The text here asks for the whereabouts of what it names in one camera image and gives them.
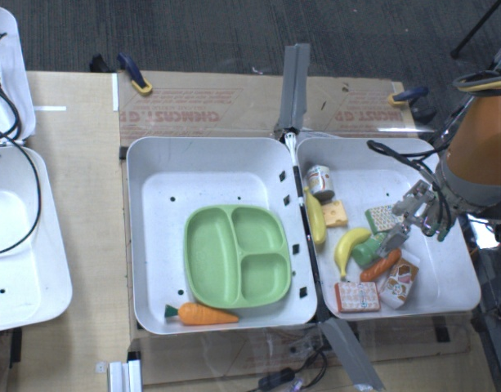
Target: gray carpet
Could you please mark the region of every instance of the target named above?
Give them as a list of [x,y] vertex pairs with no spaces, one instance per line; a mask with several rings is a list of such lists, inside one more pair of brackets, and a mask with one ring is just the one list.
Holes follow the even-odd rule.
[[450,51],[497,0],[0,0],[18,21],[29,70],[88,71],[120,51],[140,69],[281,75],[284,47],[311,44],[310,75],[426,86],[440,128],[459,75],[501,48],[501,6],[454,60]]

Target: green plate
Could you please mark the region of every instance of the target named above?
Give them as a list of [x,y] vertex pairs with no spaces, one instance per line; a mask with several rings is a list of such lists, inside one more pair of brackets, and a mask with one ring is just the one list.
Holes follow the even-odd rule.
[[291,282],[283,226],[262,207],[195,211],[185,227],[185,268],[196,299],[222,309],[278,301]]

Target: yellow sponge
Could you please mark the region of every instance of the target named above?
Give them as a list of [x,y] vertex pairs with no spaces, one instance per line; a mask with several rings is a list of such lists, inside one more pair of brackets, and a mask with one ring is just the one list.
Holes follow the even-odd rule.
[[324,215],[324,223],[327,227],[348,225],[348,216],[340,200],[321,205]]

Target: blue and yellow clamp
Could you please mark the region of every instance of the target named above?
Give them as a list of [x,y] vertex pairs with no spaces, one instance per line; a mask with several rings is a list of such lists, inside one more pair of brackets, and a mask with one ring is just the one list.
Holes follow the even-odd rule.
[[152,84],[146,78],[143,78],[141,71],[137,68],[133,59],[124,52],[120,52],[118,54],[118,61],[121,69],[126,69],[130,74],[134,88],[143,96],[149,95],[152,92]]
[[394,107],[406,105],[409,102],[410,106],[419,98],[428,94],[428,87],[415,87],[401,93],[392,93],[388,97],[388,103]]

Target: can lid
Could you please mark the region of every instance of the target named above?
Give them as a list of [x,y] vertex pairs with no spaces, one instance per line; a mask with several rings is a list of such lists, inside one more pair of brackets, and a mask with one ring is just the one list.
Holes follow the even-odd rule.
[[[0,37],[0,83],[19,114],[21,132],[16,139],[24,140],[33,135],[36,118],[16,18],[1,7]],[[11,107],[0,96],[0,131],[9,130],[15,120]]]

